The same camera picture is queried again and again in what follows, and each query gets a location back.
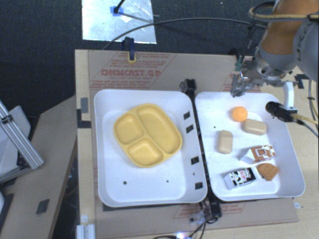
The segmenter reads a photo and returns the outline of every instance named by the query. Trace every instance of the wooden board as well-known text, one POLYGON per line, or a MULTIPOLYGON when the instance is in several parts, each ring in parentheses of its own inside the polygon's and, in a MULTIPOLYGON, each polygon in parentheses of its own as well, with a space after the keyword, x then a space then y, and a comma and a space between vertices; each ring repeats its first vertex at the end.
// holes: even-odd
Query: wooden board
POLYGON ((72 97, 40 116, 32 144, 45 163, 4 189, 4 194, 13 193, 14 197, 0 239, 52 237, 76 153, 75 107, 72 97), (40 202, 42 210, 47 209, 36 214, 40 202))
MULTIPOLYGON (((157 75, 148 75, 145 81, 145 86, 141 89, 157 89, 157 90, 178 90, 180 81, 185 78, 195 78, 199 85, 198 92, 201 91, 229 91, 231 84, 231 76, 234 73, 232 67, 235 63, 235 58, 232 56, 214 56, 214 55, 193 55, 193 54, 173 54, 168 56, 160 53, 150 53, 151 56, 141 53, 142 57, 167 59, 169 62, 163 61, 162 64, 155 63, 152 66, 157 66, 156 70, 160 71, 157 75)), ((92 105, 92 99, 98 90, 103 86, 116 86, 117 84, 132 83, 133 77, 126 77, 122 82, 121 77, 117 77, 117 72, 111 71, 112 67, 118 68, 124 63, 124 55, 121 52, 115 51, 76 51, 76 78, 77 78, 77 109, 81 109, 81 102, 87 99, 86 102, 92 105)), ((140 72, 141 75, 148 74, 148 71, 140 72)), ((299 74, 300 71, 294 71, 294 74, 299 74)), ((138 81, 143 80, 143 76, 139 76, 138 81)), ((282 89, 273 87, 262 87, 254 89, 254 92, 268 92, 276 96, 280 102, 283 102, 282 89)), ((300 109, 300 114, 309 117, 309 106, 307 100, 307 90, 296 89, 295 106, 300 109)), ((84 109, 86 112, 81 113, 82 120, 91 121, 94 114, 91 113, 91 108, 84 109)), ((103 211, 102 204, 96 194, 97 185, 94 185, 96 177, 96 164, 94 163, 93 153, 96 152, 96 146, 92 144, 90 137, 95 139, 95 133, 90 128, 78 129, 79 142, 79 167, 82 167, 82 180, 80 180, 80 213, 87 215, 88 219, 82 221, 81 224, 99 224, 97 230, 98 238, 115 238, 115 237, 132 237, 136 235, 147 235, 134 238, 152 239, 154 234, 177 232, 178 228, 186 227, 186 231, 195 230, 196 227, 189 226, 189 210, 185 206, 172 206, 164 211, 165 208, 137 208, 131 210, 119 211, 103 211), (154 212, 160 217, 153 219, 154 212), (165 224, 167 217, 171 216, 169 226, 165 224), (151 229, 152 221, 155 222, 155 230, 151 229)), ((296 124, 290 124, 289 130, 291 138, 296 150, 303 175, 306 181, 306 191, 298 198, 292 199, 274 199, 262 200, 255 203, 249 203, 242 207, 240 204, 234 208, 241 209, 251 215, 249 222, 239 222, 240 226, 232 227, 232 222, 235 217, 240 215, 232 212, 231 206, 223 206, 226 211, 223 217, 215 225, 208 225, 208 229, 203 238, 303 238, 305 235, 315 236, 319 229, 317 216, 319 210, 319 193, 318 193, 318 140, 306 128, 296 124), (300 208, 295 210, 294 202, 300 208), (255 213, 255 210, 260 210, 264 213, 255 213), (296 223, 298 213, 300 221, 296 223)))

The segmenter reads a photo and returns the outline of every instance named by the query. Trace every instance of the cardboard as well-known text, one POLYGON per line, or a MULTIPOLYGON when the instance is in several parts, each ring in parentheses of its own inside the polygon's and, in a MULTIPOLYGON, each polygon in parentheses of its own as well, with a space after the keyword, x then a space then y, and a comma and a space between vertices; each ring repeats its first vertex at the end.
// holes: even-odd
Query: cardboard
MULTIPOLYGON (((88 202, 80 201, 81 215, 91 212, 82 224, 96 224, 98 239, 176 233, 193 231, 196 225, 189 217, 198 213, 199 205, 173 205, 142 208, 112 209, 104 206, 97 192, 97 162, 95 144, 95 121, 93 99, 104 88, 140 90, 178 90, 184 79, 195 79, 196 93, 202 91, 229 91, 234 73, 235 57, 221 55, 172 54, 137 52, 137 62, 127 62, 127 52, 122 51, 76 51, 77 108, 81 110, 81 100, 88 100, 89 108, 82 107, 82 119, 86 118, 91 128, 79 129, 92 134, 92 158, 86 162, 86 169, 93 175, 94 193, 88 192, 80 183, 80 198, 85 195, 88 202), (95 210, 92 211, 92 199, 95 210)), ((246 227, 298 221, 294 202, 291 198, 259 200, 250 202, 224 203, 223 216, 206 229, 246 227)))

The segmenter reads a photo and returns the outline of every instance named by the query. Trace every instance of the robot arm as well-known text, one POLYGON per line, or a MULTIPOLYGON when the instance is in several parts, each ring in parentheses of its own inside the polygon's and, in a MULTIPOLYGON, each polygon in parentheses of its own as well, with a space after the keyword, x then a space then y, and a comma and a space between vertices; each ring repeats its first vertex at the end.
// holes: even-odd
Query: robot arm
MULTIPOLYGON (((272 15, 255 18, 270 22, 253 60, 245 61, 240 74, 234 76, 231 95, 239 97, 264 83, 283 87, 286 82, 282 79, 296 65, 318 82, 318 15, 314 15, 318 11, 319 0, 280 0, 272 15)), ((251 10, 250 16, 256 14, 251 10)))

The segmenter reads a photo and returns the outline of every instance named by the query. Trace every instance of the black cable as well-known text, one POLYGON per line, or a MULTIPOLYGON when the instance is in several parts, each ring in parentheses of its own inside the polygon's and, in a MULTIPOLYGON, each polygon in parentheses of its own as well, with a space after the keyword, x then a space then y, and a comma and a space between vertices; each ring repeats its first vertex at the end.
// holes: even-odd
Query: black cable
POLYGON ((168 238, 168 239, 176 239, 176 236, 159 236, 159 237, 154 237, 153 239, 160 239, 160 238, 168 238))
POLYGON ((245 43, 245 48, 244 48, 243 54, 241 56, 241 61, 240 61, 241 63, 243 63, 243 61, 244 61, 244 58, 245 58, 247 50, 248 50, 248 44, 249 44, 251 37, 256 29, 255 25, 256 25, 256 21, 253 20, 248 27, 248 34, 247 34, 247 39, 246 39, 246 43, 245 43))
POLYGON ((203 237, 203 235, 204 235, 204 232, 205 232, 205 228, 206 228, 206 222, 204 223, 203 230, 202 230, 202 232, 201 232, 201 234, 200 234, 199 239, 202 239, 202 237, 203 237))
POLYGON ((208 221, 206 221, 206 223, 208 223, 208 224, 214 224, 214 223, 217 222, 218 218, 213 219, 213 220, 211 221, 212 218, 210 218, 208 221))
POLYGON ((206 222, 204 222, 203 224, 201 224, 193 233, 191 233, 188 237, 192 237, 194 234, 196 234, 203 226, 204 224, 206 224, 206 222))
POLYGON ((297 124, 299 124, 299 125, 304 125, 304 126, 305 126, 306 128, 308 128, 312 133, 314 133, 314 135, 315 135, 316 137, 319 138, 318 134, 317 134, 310 126, 308 126, 306 123, 304 123, 302 120, 298 120, 298 121, 297 121, 297 124))
POLYGON ((271 7, 274 6, 275 2, 274 1, 268 1, 268 2, 262 2, 259 5, 255 6, 252 10, 253 13, 256 12, 256 10, 258 10, 259 8, 264 8, 264 7, 271 7))
POLYGON ((133 28, 131 30, 128 30, 125 33, 115 37, 112 41, 110 41, 107 45, 105 45, 102 50, 105 50, 113 42, 115 42, 116 40, 120 39, 121 37, 123 37, 123 36, 125 36, 125 35, 127 35, 127 34, 129 34, 131 32, 134 32, 136 30, 139 30, 141 28, 148 27, 148 26, 153 26, 153 25, 160 25, 160 24, 179 22, 179 21, 190 21, 190 20, 219 20, 219 21, 235 22, 235 23, 246 24, 246 25, 250 25, 251 24, 250 22, 242 21, 242 20, 228 19, 228 18, 213 18, 213 17, 176 18, 176 19, 164 20, 164 21, 159 21, 159 22, 153 22, 153 23, 145 24, 145 25, 142 25, 142 26, 135 27, 135 28, 133 28))

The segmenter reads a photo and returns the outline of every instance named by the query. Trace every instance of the wooden table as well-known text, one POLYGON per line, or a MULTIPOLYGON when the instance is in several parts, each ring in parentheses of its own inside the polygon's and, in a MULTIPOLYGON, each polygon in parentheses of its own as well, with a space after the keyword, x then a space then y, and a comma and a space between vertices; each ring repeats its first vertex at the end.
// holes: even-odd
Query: wooden table
POLYGON ((32 145, 44 164, 3 189, 13 194, 0 239, 50 239, 76 154, 75 97, 41 114, 32 145))
MULTIPOLYGON (((112 51, 91 51, 92 57, 112 57, 118 56, 117 53, 112 51)), ((80 214, 81 224, 95 224, 96 223, 96 201, 94 195, 94 170, 93 170, 93 152, 94 146, 92 146, 92 131, 91 131, 91 114, 92 108, 90 107, 90 65, 93 63, 89 61, 90 51, 77 50, 76 51, 76 89, 77 89, 77 110, 78 110, 78 152, 79 152, 79 186, 80 186, 80 214)), ((235 58, 232 56, 202 56, 198 55, 173 55, 172 60, 168 63, 161 75, 166 75, 167 81, 173 81, 176 75, 180 74, 180 79, 183 77, 199 77, 202 78, 200 85, 200 91, 216 91, 214 85, 220 84, 217 91, 226 91, 229 87, 230 78, 229 75, 234 73, 232 71, 235 58), (191 60, 187 61, 188 56, 193 56, 191 60), (207 75, 199 75, 194 68, 204 68, 207 75), (169 67, 180 66, 180 70, 174 68, 175 71, 168 72, 169 67)), ((301 74, 298 69, 294 70, 293 75, 286 77, 286 80, 294 80, 293 76, 301 74)), ((162 86, 164 84, 163 77, 159 77, 155 82, 151 84, 149 89, 163 89, 168 90, 169 87, 162 86)), ((308 105, 308 81, 303 80, 305 86, 304 89, 295 89, 295 107, 299 109, 299 114, 306 117, 311 117, 310 109, 308 105)), ((261 92, 270 93, 278 98, 283 103, 283 90, 274 87, 264 86, 260 89, 261 92)), ((284 223, 275 225, 264 226, 251 226, 251 227, 237 227, 228 229, 209 229, 205 232, 203 238, 316 238, 319 234, 319 187, 318 187, 318 139, 305 127, 297 125, 295 123, 288 124, 288 128, 291 134, 291 139, 298 156, 298 160, 304 175, 306 182, 305 193, 294 199, 295 206, 299 217, 299 222, 284 223)), ((113 235, 114 237, 128 237, 124 235, 113 235)), ((141 236, 135 238, 152 239, 155 235, 141 236)))

